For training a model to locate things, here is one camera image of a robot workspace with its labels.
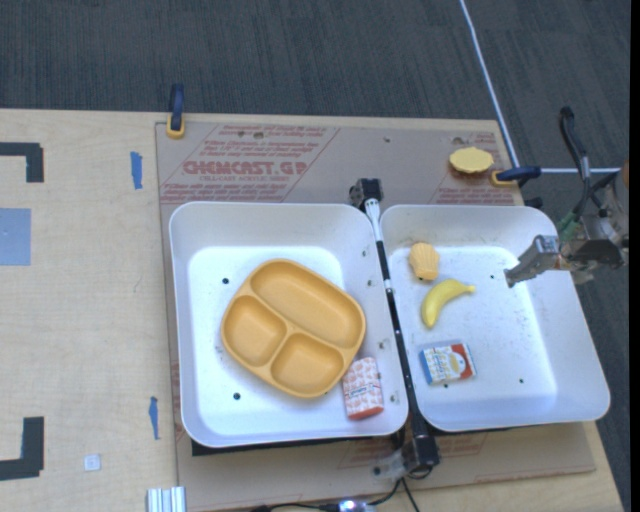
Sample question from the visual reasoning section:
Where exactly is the yellow round biscuit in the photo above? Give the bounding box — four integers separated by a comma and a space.
447, 146, 496, 176

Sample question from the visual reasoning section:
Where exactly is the orange and white carton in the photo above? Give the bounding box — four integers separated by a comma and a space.
341, 355, 386, 421

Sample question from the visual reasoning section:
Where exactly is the blue red white carton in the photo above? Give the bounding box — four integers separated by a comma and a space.
418, 342, 478, 386

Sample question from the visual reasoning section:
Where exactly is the black block with wires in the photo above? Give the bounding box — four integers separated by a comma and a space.
401, 423, 443, 477
348, 177, 386, 210

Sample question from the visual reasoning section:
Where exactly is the orange divided plate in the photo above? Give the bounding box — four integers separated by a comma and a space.
219, 257, 368, 400

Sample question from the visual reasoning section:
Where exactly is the yellow banana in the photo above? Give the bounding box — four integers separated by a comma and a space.
420, 278, 477, 330

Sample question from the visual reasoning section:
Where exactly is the yellow shell-shaped biscuit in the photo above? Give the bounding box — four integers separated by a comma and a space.
407, 241, 442, 282

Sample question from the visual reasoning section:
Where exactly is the brown cardboard board red print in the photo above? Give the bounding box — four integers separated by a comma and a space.
154, 119, 598, 507

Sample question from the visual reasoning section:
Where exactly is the thin black and white rod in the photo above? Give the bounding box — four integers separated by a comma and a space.
364, 198, 427, 437

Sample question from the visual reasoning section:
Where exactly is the white plastic tray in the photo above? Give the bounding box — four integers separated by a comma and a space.
378, 203, 612, 434
168, 200, 411, 449

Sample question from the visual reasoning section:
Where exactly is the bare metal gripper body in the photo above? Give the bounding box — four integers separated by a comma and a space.
558, 213, 629, 274

